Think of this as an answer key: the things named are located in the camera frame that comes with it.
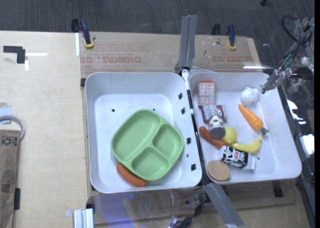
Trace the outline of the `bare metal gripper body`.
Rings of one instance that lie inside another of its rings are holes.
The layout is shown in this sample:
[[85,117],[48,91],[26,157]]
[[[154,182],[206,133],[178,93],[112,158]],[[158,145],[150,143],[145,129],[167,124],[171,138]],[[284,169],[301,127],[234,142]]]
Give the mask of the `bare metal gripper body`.
[[289,54],[284,59],[284,74],[287,78],[313,79],[314,63],[307,56],[296,56]]

